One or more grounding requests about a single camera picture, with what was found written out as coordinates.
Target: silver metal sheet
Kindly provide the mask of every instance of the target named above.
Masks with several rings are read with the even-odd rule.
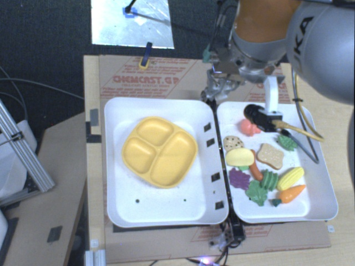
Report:
[[[124,12],[132,0],[91,1],[93,44],[174,48],[168,0],[137,0],[134,14]]]

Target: yellow plate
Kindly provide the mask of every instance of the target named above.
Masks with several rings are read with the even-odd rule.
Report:
[[[172,188],[186,176],[197,155],[195,139],[172,122],[152,116],[133,129],[122,148],[125,165],[152,185]]]

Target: cardboard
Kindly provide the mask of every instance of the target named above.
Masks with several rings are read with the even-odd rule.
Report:
[[[86,74],[85,72],[85,76],[99,79],[99,84],[97,84],[97,80],[85,79],[85,85],[97,86],[96,88],[100,91],[102,128],[104,127],[103,107],[110,98],[115,96],[199,99],[201,91],[206,86],[206,71],[211,66],[202,63],[201,60],[151,58],[149,68],[142,71],[138,69],[139,59],[139,57],[124,56],[99,56],[86,59],[87,62],[91,62],[91,68],[96,74]],[[289,76],[290,67],[287,65],[282,67],[284,74]],[[290,98],[286,84],[282,83],[279,89],[280,103],[289,103]],[[232,92],[228,101],[263,101],[264,97],[262,85],[247,83]],[[90,104],[89,107],[86,107],[87,115],[92,108],[95,108],[94,103],[97,101],[86,100],[87,104]],[[102,155],[105,155],[104,138],[104,129],[102,129]],[[138,230],[114,227],[106,211],[105,158],[102,157],[102,160],[104,248],[106,249],[107,263],[220,255],[218,249],[209,245],[209,241],[221,233],[219,226]],[[97,232],[102,227],[91,225],[90,230],[93,229],[93,232]],[[237,248],[231,249],[230,254],[331,246],[326,225],[322,221],[248,225],[245,226],[245,235],[245,241]]]

